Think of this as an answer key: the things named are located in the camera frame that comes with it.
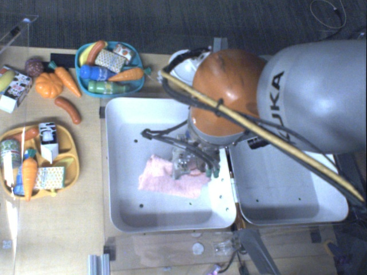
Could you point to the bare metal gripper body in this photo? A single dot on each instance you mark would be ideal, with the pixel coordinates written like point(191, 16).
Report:
point(183, 162)

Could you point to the thin black and white rod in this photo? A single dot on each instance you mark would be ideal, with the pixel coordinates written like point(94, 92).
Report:
point(232, 186)

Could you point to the cow print carton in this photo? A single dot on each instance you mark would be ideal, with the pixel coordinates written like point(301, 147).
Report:
point(17, 92)

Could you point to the yellow banana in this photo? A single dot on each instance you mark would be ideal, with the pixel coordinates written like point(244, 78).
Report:
point(83, 54)

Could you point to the blue bottle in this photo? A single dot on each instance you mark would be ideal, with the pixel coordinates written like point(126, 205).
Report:
point(19, 186)
point(93, 72)

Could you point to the white plastic tray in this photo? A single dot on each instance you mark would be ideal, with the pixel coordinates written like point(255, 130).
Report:
point(281, 188)
point(137, 165)

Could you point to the brown sausage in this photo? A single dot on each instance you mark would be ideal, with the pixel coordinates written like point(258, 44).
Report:
point(94, 51)
point(68, 110)
point(28, 135)

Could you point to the yellow divided plate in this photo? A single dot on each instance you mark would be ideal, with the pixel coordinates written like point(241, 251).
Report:
point(71, 153)

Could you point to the yellow-green corn cob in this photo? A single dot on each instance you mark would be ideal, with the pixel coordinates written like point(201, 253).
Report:
point(5, 80)

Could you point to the purple grapes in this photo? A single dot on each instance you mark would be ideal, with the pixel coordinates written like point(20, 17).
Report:
point(34, 67)

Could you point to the blue divided plate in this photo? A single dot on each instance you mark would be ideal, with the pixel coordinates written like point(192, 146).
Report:
point(137, 67)

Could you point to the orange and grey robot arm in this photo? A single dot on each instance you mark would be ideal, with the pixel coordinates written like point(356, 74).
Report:
point(309, 96)

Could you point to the black and white carton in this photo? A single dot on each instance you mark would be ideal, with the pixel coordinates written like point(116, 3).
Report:
point(48, 142)

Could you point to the yellow dotted white packet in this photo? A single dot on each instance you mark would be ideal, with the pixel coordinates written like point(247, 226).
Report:
point(110, 60)
point(50, 178)

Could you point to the orange carrot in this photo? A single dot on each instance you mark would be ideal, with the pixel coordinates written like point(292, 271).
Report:
point(29, 173)
point(67, 80)
point(127, 74)

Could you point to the green label bottle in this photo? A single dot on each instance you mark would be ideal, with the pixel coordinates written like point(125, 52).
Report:
point(10, 153)

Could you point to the black cylinder on white bracket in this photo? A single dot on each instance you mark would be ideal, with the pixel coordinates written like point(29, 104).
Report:
point(258, 143)

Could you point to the orange pumpkin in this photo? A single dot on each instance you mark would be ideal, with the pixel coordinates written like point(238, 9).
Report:
point(48, 85)

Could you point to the white and orange can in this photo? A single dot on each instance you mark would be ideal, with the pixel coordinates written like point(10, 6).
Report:
point(124, 51)

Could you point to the pink cloth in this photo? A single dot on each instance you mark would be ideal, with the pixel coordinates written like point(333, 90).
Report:
point(163, 179)

